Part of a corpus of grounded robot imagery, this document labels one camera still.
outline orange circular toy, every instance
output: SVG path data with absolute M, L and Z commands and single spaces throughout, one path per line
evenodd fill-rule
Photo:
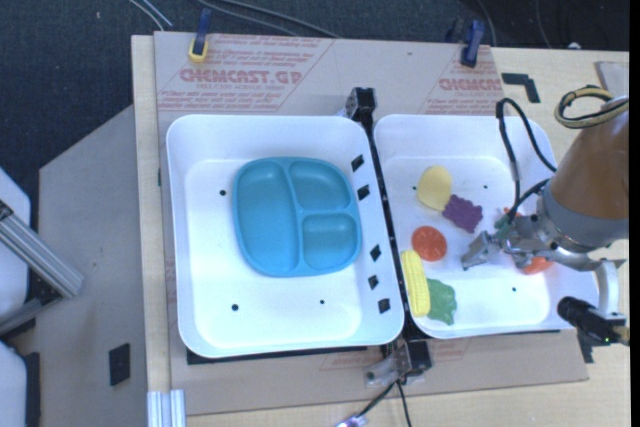
M 433 226 L 420 226 L 411 235 L 411 246 L 423 260 L 437 262 L 447 252 L 447 239 Z

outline table surface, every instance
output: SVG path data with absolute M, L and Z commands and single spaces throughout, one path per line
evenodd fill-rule
M 538 50 L 493 48 L 499 73 L 526 73 L 535 80 L 539 104 L 528 103 L 522 86 L 505 85 L 505 95 L 526 105 L 527 115 L 547 133 L 556 160 L 568 150 L 575 133 L 567 132 L 553 118 L 560 97 L 586 84 L 600 84 L 595 63 L 628 65 L 627 52 Z M 149 391 L 166 392 L 171 386 L 166 313 L 162 208 L 158 183 L 159 149 L 155 101 L 153 37 L 132 38 L 134 107 L 138 187 L 140 200 L 141 250 L 147 380 Z M 618 241 L 592 257 L 628 259 L 628 241 Z M 620 308 L 628 318 L 629 264 L 619 270 Z M 448 426 L 584 426 L 631 425 L 631 373 L 628 347 L 612 345 L 593 350 L 588 365 L 589 380 L 544 386 L 424 395 L 407 399 L 414 425 Z M 193 416 L 190 427 L 205 426 L 332 426 L 364 407 L 364 402 L 341 402 L 317 406 L 251 412 Z M 369 424 L 404 425 L 402 403 L 397 397 L 382 401 L 368 414 Z

